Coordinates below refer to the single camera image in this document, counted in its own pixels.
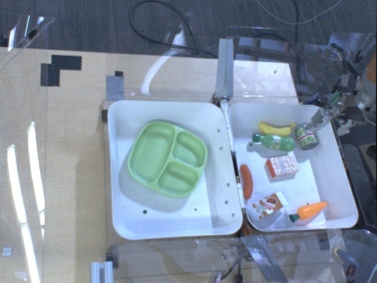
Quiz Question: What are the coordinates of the thin black and white rod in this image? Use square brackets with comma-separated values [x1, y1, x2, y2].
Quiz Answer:
[220, 98, 247, 210]

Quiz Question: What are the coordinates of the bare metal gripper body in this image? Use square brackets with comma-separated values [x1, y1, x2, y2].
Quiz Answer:
[323, 94, 363, 121]

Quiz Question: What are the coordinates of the brown and white carton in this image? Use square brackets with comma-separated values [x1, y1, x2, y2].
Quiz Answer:
[251, 191, 289, 221]

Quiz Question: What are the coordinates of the white plastic tray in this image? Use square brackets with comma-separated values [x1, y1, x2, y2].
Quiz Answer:
[107, 100, 244, 241]
[228, 101, 359, 233]

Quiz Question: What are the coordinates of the orange sausage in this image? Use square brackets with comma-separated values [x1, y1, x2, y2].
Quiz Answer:
[239, 164, 254, 200]

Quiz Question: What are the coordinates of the green bottle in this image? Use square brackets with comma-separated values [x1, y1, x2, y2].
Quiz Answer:
[252, 133, 296, 152]

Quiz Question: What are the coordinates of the orange and white carton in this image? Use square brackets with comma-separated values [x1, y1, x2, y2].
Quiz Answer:
[264, 154, 299, 179]

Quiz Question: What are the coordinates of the green and white can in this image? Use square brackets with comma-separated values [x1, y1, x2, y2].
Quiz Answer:
[295, 124, 319, 151]

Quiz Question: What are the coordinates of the green divided plate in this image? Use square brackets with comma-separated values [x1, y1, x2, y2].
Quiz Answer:
[127, 119, 209, 199]

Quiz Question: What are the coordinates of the yellow banana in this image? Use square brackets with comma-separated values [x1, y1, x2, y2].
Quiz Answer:
[258, 121, 297, 137]

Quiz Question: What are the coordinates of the orange carrot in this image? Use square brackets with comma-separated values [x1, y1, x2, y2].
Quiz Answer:
[288, 201, 328, 223]

